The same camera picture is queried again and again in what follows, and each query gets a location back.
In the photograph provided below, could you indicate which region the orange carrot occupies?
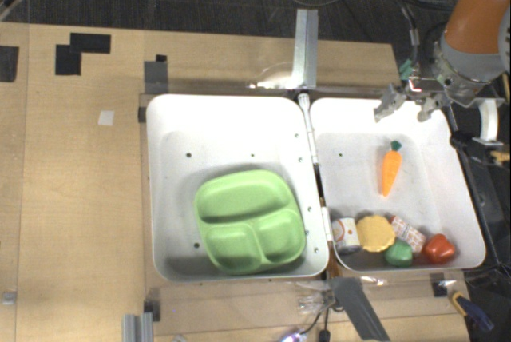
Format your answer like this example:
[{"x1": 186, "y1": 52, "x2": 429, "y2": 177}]
[{"x1": 380, "y1": 140, "x2": 404, "y2": 198}]

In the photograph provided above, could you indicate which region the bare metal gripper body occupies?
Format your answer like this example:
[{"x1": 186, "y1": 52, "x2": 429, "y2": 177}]
[{"x1": 402, "y1": 66, "x2": 505, "y2": 109}]

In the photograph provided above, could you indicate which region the white plastic tray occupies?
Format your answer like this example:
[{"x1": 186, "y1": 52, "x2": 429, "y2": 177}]
[
  {"x1": 145, "y1": 93, "x2": 332, "y2": 284},
  {"x1": 309, "y1": 97, "x2": 488, "y2": 274}
]

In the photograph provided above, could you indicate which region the white can with orange print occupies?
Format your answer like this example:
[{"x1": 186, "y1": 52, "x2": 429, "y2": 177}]
[{"x1": 331, "y1": 217, "x2": 362, "y2": 255}]

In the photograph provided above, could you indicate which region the red pepper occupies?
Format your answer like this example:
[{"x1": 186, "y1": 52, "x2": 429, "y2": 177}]
[{"x1": 422, "y1": 233, "x2": 457, "y2": 265}]

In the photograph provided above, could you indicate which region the green divided plate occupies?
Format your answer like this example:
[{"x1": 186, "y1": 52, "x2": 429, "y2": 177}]
[{"x1": 193, "y1": 169, "x2": 308, "y2": 276}]

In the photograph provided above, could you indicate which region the yellow round biscuit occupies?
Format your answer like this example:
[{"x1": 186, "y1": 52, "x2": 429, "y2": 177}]
[{"x1": 355, "y1": 214, "x2": 398, "y2": 253}]

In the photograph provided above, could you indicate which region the red and white packet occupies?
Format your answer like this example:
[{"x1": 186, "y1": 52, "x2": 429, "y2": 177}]
[{"x1": 388, "y1": 215, "x2": 428, "y2": 254}]

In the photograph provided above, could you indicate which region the black cylinder on white bracket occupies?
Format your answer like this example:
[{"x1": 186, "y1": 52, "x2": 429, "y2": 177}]
[{"x1": 450, "y1": 97, "x2": 505, "y2": 152}]

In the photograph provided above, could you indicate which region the green pepper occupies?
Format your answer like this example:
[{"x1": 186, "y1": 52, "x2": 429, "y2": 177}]
[{"x1": 383, "y1": 239, "x2": 414, "y2": 269}]

